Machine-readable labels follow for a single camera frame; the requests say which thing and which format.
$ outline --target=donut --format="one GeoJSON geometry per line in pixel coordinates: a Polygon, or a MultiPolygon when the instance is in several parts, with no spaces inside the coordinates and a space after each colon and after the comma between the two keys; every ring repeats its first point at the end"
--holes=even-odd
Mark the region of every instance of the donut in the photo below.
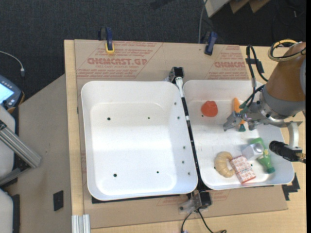
{"type": "Polygon", "coordinates": [[[215,169],[220,175],[230,178],[235,174],[233,169],[228,168],[227,159],[232,160],[232,155],[229,152],[220,152],[215,158],[215,169]]]}

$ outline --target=wooden table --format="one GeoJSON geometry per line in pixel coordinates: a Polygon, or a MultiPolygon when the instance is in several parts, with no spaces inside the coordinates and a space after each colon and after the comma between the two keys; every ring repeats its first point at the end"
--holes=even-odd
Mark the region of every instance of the wooden table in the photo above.
{"type": "MultiPolygon", "coordinates": [[[[68,131],[69,131],[69,159],[70,159],[70,183],[71,183],[71,203],[72,215],[84,214],[82,170],[80,156],[80,138],[79,138],[79,119],[77,115],[77,85],[75,69],[75,47],[73,40],[65,40],[65,68],[66,68],[66,92],[68,107],[68,131]]],[[[245,47],[241,47],[243,56],[245,56],[245,47]]],[[[276,63],[268,59],[267,47],[255,47],[257,57],[261,60],[265,76],[269,77],[276,63]]],[[[265,83],[259,76],[259,82],[265,83]]],[[[300,139],[299,146],[305,151],[305,118],[302,113],[296,115],[295,120],[302,120],[303,124],[299,126],[300,139]]],[[[287,130],[282,130],[285,141],[288,140],[287,130]]],[[[290,194],[288,201],[288,210],[255,214],[244,214],[235,216],[212,217],[207,219],[208,226],[214,230],[227,229],[230,233],[240,232],[306,232],[306,166],[302,163],[293,163],[295,172],[300,184],[300,190],[297,193],[290,194]]],[[[112,227],[93,229],[93,233],[178,233],[180,232],[181,221],[170,221],[152,224],[141,224],[132,226],[112,227]]],[[[184,229],[189,232],[205,232],[206,229],[201,219],[191,219],[186,222],[184,229]]]]}

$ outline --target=black carpet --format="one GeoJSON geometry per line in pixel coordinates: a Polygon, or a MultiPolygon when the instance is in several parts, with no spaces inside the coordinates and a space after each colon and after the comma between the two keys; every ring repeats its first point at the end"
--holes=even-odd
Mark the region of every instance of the black carpet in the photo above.
{"type": "MultiPolygon", "coordinates": [[[[0,74],[31,97],[64,74],[64,40],[97,39],[109,26],[114,40],[198,42],[203,0],[0,0],[0,74]]],[[[271,0],[253,13],[247,4],[233,14],[229,4],[211,18],[202,35],[215,31],[219,44],[269,46],[276,40],[306,40],[306,0],[271,0]]]]}

